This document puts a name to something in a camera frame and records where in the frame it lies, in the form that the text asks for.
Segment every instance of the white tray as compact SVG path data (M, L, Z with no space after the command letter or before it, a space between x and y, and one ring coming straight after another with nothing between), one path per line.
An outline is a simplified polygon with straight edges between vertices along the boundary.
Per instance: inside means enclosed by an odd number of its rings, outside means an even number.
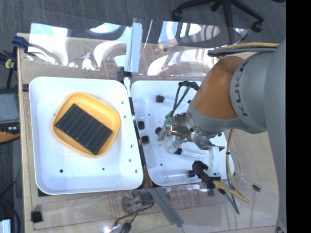
M120 115L121 127L109 151L91 158L58 141L54 114L72 92L86 92ZM51 195L132 190L142 184L138 143L124 85L113 80L38 77L29 85L35 180Z
M143 151L146 159L146 165L151 180L160 186L171 186L187 183L199 182L198 177L185 179L183 172L192 170L192 164L195 160L201 160L208 165L208 151L200 150L194 143L187 142L182 144L183 150L200 154L198 157L183 157L168 153L163 146L157 143L157 134L155 129L162 127L165 115L173 108L173 102L178 89L179 81L136 81L131 87L131 95L135 109L136 120L144 121L145 129L139 131L140 137L149 136L150 143L143 144ZM182 96L185 87L183 86L179 92L179 98ZM188 100L193 99L196 91L191 89L179 105L176 113L186 112ZM156 96L164 97L163 103L156 102ZM223 179L226 179L225 159L227 141L225 135L216 136L211 139L216 146L224 146L220 151L219 173ZM234 172L233 161L230 157L230 169Z

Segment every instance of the yellow tray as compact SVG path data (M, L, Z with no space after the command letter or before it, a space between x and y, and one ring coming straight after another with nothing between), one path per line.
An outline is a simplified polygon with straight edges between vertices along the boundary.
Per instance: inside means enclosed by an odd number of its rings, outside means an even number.
M76 104L112 131L111 135L96 155L55 126L55 124L63 117L63 115L73 104ZM64 143L73 150L89 157L100 157L109 150L111 144L117 136L120 124L121 120L118 112L109 105L87 93L74 92L65 99L57 110L52 121L52 133L60 142Z

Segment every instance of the black clamp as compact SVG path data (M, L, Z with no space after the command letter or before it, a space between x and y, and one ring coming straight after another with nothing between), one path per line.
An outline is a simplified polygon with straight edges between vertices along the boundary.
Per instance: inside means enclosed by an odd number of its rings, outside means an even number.
M7 89L10 89L11 79L13 71L17 71L17 48L24 48L24 53L34 56L33 53L28 52L28 47L32 47L25 38L20 36L14 36L12 39L13 50L12 52L3 51L0 52L0 64L4 65L6 69L9 69L9 77L7 81Z

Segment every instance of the chair base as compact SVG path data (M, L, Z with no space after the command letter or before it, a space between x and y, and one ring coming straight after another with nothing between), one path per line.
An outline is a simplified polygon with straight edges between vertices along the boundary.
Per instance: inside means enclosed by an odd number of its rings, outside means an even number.
M221 5L223 7L225 15L225 23L228 28L233 28L233 19L231 6L235 6L238 9L244 11L250 16L257 19L256 22L252 25L252 30L255 32L260 32L263 28L262 22L264 21L263 17L255 12L252 8L247 6L241 0L191 0L185 3L180 4L175 10L172 11L172 20L180 21L183 17L183 9L187 9L194 6L199 6L208 3L214 3L211 7L212 11L216 11Z

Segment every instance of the black bracket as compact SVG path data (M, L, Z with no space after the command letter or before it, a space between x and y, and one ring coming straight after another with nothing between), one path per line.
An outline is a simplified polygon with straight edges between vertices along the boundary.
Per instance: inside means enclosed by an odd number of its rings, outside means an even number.
M43 219L40 211L31 212L31 222L38 223L42 221Z

